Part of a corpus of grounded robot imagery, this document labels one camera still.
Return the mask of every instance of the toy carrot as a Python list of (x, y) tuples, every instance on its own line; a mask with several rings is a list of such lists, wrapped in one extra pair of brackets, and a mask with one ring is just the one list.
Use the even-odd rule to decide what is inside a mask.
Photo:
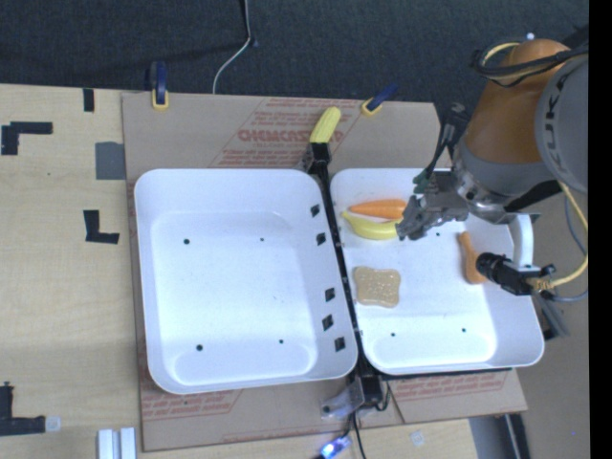
[(366, 216), (375, 216), (384, 219), (399, 219), (406, 207), (407, 202), (402, 199), (381, 199), (355, 204), (348, 210)]

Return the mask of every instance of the white tray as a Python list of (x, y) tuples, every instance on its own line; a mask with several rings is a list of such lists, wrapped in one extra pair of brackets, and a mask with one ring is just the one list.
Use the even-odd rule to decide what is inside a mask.
[(478, 252), (506, 253), (513, 241), (507, 226), (475, 216), (430, 230), (417, 241), (373, 241), (358, 237), (340, 214), (377, 199), (408, 200), (420, 169), (349, 169), (332, 179), (352, 295), (356, 267), (395, 269), (400, 302), (394, 308), (356, 303), (367, 359), (390, 375), (519, 367), (537, 362), (544, 341), (532, 299), (496, 284), (469, 284), (462, 271), (457, 235), (470, 233)]
[(159, 169), (140, 177), (135, 202), (147, 360), (161, 388), (306, 382), (354, 368), (357, 344), (312, 177)]

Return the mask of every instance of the gray floor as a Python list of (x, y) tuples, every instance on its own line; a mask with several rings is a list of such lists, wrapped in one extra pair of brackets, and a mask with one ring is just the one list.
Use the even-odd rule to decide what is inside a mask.
[[(588, 216), (587, 199), (577, 195)], [(582, 255), (572, 239), (564, 213), (562, 194), (534, 206), (541, 213), (535, 222), (535, 262), (553, 263), (557, 275), (571, 273)], [(572, 216), (579, 238), (583, 230)], [(559, 288), (559, 295), (581, 293), (588, 274)], [(518, 369), (529, 410), (521, 414), (528, 453), (514, 452), (505, 417), (475, 419), (472, 430), (482, 459), (582, 459), (591, 457), (589, 403), (588, 299), (556, 303), (569, 335), (547, 340), (537, 364)]]

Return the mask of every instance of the cardboard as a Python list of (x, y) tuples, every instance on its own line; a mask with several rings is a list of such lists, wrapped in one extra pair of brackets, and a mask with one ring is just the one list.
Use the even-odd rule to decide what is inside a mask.
[[(121, 95), (143, 449), (344, 430), (344, 420), (320, 415), (320, 404), (340, 393), (344, 379), (187, 396), (165, 393), (153, 383), (146, 368), (134, 185), (154, 168), (292, 168), (305, 152), (321, 113), (332, 105), (340, 108), (342, 117), (330, 141), (330, 173), (350, 167), (424, 167), (439, 130), (433, 105), (390, 101), (375, 116), (366, 117), (358, 100), (171, 95), (164, 111), (153, 109), (150, 93)], [(448, 156), (438, 166), (449, 166)], [(410, 183), (406, 179), (406, 190)], [(361, 417), (361, 426), (526, 409), (514, 370), (417, 377), (392, 381), (390, 387), (389, 407)]]

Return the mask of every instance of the light wood surface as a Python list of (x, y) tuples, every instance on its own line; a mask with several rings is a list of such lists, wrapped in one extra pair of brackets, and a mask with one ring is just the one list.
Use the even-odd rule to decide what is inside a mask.
[[(124, 181), (97, 180), (95, 144), (122, 142), (120, 91), (0, 86), (0, 123), (51, 121), (51, 136), (21, 135), (0, 156), (0, 382), (13, 415), (61, 418), (61, 430), (0, 437), (0, 457), (96, 457), (99, 429), (139, 429), (138, 367)], [(83, 210), (117, 245), (85, 242)], [(467, 420), (361, 433), (367, 457), (475, 458)], [(317, 455), (329, 437), (139, 451), (152, 459)], [(341, 457), (360, 457), (353, 445)]]

